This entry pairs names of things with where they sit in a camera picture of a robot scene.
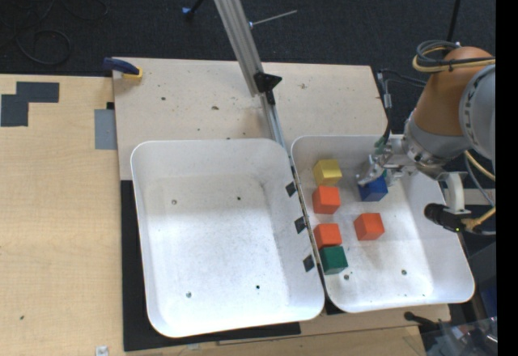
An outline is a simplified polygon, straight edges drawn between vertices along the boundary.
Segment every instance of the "black bracket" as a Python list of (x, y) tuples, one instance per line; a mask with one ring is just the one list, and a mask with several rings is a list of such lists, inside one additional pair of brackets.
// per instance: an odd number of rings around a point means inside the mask
[(260, 93), (266, 94), (266, 99), (268, 100), (268, 103), (275, 104), (273, 90), (274, 90), (275, 86), (277, 86), (281, 82), (282, 77), (278, 77), (277, 75), (258, 72), (253, 75), (253, 79), (256, 82), (257, 90)]

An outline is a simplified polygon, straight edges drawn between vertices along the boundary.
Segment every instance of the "wooden board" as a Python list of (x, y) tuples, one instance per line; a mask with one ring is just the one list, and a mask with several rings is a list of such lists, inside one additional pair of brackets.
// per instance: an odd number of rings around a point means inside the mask
[[(2, 353), (93, 355), (107, 345), (110, 356), (125, 354), (118, 157), (116, 150), (95, 149), (94, 111), (113, 101), (113, 81), (0, 75), (1, 93), (14, 94), (17, 81), (58, 82), (60, 99), (30, 103), (27, 127), (0, 127)], [(395, 328), (413, 325), (401, 314), (321, 316), (301, 324), (300, 337), (201, 348), (214, 355), (336, 354), (344, 346), (351, 354), (414, 354), (404, 337), (418, 330)], [(430, 306), (416, 314), (447, 320), (449, 311)], [(339, 333), (346, 330), (354, 332)]]
[[(237, 61), (118, 57), (142, 68), (142, 80), (113, 72), (122, 180), (130, 156), (148, 140), (270, 138), (258, 96)], [(383, 105), (368, 66), (264, 63), (282, 77), (275, 87), (288, 150), (309, 134), (383, 134)]]

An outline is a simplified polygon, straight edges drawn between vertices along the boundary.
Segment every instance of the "orange cube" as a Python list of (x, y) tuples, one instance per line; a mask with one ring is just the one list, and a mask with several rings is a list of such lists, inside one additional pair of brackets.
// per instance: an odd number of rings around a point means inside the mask
[(334, 214), (340, 207), (340, 193), (335, 186), (319, 185), (312, 199), (315, 214)]
[(321, 223), (315, 227), (313, 234), (318, 249), (335, 247), (342, 243), (342, 235), (337, 223)]
[(355, 219), (356, 236), (360, 241), (373, 241), (385, 232), (381, 215), (377, 212), (363, 213)]

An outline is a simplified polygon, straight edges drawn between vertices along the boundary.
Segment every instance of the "black tape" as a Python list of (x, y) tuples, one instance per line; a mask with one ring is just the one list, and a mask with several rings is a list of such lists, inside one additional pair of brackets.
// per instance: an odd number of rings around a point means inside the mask
[(2, 95), (0, 126), (28, 126), (29, 103), (57, 103), (59, 83), (18, 81), (16, 94)]
[(315, 266), (315, 261), (313, 260), (313, 256), (310, 254), (306, 258), (304, 258), (304, 268), (306, 269), (306, 273)]
[(59, 83), (31, 83), (18, 81), (16, 95), (28, 103), (57, 103)]
[(288, 195), (290, 195), (290, 197), (293, 196), (293, 194), (295, 192), (297, 192), (297, 187), (295, 186), (295, 182), (291, 182), (287, 187), (286, 187), (286, 191), (288, 192)]
[(304, 222), (304, 217), (300, 217), (295, 220), (295, 228), (297, 228), (297, 234), (300, 234), (305, 227), (306, 223)]

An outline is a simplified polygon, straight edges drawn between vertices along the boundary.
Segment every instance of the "toy block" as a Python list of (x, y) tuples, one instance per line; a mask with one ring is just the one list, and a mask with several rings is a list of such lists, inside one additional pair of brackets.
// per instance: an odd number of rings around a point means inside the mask
[(359, 184), (358, 189), (359, 196), (362, 198), (362, 201), (364, 202), (379, 201), (382, 197), (389, 193), (383, 175), (380, 176), (378, 179), (369, 182), (368, 184)]
[(322, 270), (325, 275), (338, 274), (349, 266), (347, 264), (346, 254), (343, 251), (343, 246), (341, 245), (322, 248), (319, 254), (321, 256)]
[(355, 219), (354, 224), (356, 236), (360, 241), (373, 241), (385, 232), (381, 215), (377, 212), (361, 214)]
[(313, 230), (316, 247), (334, 247), (342, 243), (342, 234), (337, 223), (321, 223)]
[(313, 167), (313, 176), (317, 185), (332, 186), (342, 178), (342, 171), (336, 159), (321, 159)]
[(334, 186), (318, 186), (312, 195), (315, 214), (334, 214), (340, 207), (340, 193)]

